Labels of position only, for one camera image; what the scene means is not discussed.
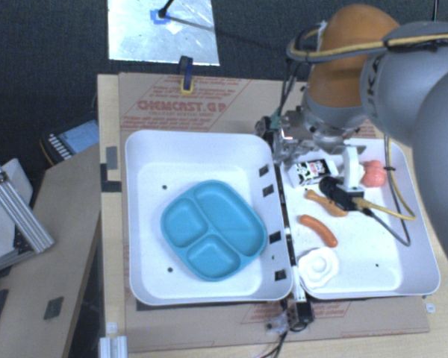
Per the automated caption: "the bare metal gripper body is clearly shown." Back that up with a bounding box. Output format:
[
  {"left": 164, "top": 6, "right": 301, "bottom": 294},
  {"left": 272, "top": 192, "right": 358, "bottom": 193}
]
[{"left": 271, "top": 107, "right": 345, "bottom": 165}]

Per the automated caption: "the black cylinder on white bracket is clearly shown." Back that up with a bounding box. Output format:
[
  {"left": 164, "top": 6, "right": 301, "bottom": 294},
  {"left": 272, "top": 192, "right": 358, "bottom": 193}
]
[{"left": 318, "top": 145, "right": 367, "bottom": 213}]

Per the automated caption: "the black block with thin wires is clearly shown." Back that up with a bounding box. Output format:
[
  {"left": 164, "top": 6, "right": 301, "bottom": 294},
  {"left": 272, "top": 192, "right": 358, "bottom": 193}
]
[{"left": 286, "top": 299, "right": 315, "bottom": 330}]

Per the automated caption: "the white carton with cow print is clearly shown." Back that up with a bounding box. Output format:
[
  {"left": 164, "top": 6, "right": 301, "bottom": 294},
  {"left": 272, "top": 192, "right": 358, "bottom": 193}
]
[{"left": 286, "top": 157, "right": 341, "bottom": 189}]

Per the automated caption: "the orange sausage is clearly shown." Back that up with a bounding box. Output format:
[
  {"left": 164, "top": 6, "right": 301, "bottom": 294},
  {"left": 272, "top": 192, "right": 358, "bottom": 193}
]
[{"left": 299, "top": 214, "right": 339, "bottom": 248}]

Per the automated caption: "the white toy fried egg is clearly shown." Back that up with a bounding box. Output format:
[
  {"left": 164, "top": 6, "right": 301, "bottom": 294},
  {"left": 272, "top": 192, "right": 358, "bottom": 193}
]
[{"left": 297, "top": 247, "right": 340, "bottom": 290}]

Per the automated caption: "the thin black and white rod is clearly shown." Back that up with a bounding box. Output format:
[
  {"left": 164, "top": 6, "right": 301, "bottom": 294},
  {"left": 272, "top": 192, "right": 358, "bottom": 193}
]
[{"left": 273, "top": 161, "right": 302, "bottom": 302}]

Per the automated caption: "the brown cardboard board red print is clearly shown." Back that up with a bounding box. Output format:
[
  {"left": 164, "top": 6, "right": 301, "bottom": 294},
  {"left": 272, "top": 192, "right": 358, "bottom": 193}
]
[{"left": 117, "top": 72, "right": 432, "bottom": 354}]

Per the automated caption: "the pink toy meat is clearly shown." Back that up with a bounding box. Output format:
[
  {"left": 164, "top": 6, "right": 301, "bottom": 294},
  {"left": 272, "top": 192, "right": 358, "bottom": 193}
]
[{"left": 359, "top": 159, "right": 389, "bottom": 188}]

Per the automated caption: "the blue divided plate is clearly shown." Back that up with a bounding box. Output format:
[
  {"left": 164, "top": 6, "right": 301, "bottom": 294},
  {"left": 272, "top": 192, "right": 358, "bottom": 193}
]
[{"left": 160, "top": 179, "right": 269, "bottom": 283}]

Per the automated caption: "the white plastic tray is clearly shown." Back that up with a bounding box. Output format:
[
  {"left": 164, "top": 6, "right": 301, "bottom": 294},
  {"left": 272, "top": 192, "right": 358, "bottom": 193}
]
[
  {"left": 274, "top": 136, "right": 442, "bottom": 301},
  {"left": 124, "top": 129, "right": 295, "bottom": 307}
]

